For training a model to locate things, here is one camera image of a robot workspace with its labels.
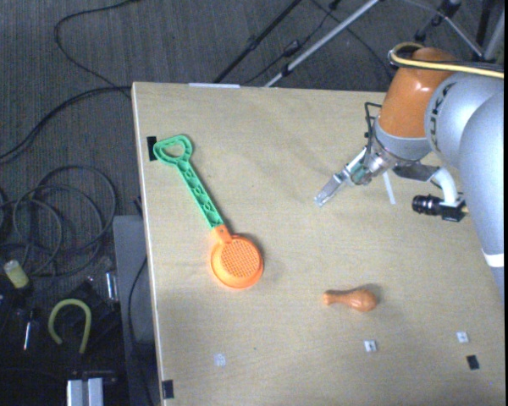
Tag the orange toy chicken drumstick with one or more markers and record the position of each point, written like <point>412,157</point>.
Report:
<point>357,299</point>

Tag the pale wood board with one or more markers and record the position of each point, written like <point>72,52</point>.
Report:
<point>305,142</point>

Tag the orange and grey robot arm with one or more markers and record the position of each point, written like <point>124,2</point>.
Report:
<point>461,116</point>

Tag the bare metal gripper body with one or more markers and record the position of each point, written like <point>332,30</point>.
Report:
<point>374,164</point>

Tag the green and orange toy sieve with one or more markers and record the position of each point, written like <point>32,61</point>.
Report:
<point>237,262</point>

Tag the black cylinder on white bracket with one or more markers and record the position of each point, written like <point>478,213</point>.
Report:
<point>427,204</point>

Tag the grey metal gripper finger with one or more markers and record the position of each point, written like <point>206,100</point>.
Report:
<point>327,189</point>
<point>333,193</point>

